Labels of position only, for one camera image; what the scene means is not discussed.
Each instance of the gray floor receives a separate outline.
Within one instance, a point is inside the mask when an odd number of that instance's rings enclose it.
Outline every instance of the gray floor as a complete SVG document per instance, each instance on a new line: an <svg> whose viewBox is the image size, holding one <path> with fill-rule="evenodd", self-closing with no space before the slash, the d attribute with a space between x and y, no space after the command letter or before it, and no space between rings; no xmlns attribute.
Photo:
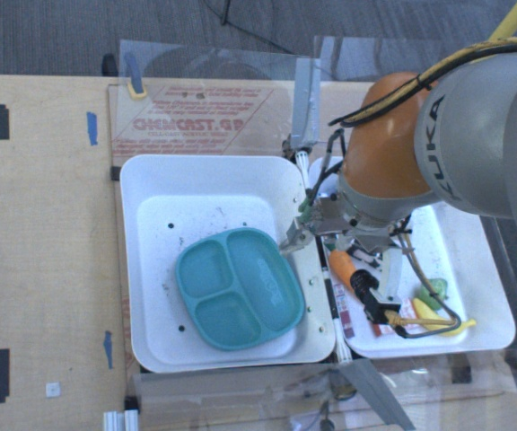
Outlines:
<svg viewBox="0 0 517 431"><path fill-rule="evenodd" d="M0 74L101 75L122 40L311 55L316 36L397 40L404 49L381 54L387 73L487 39L516 1L232 0L221 25L207 4L220 13L223 0L0 0ZM517 231L486 231L517 319ZM517 375L517 337L512 353Z"/></svg>

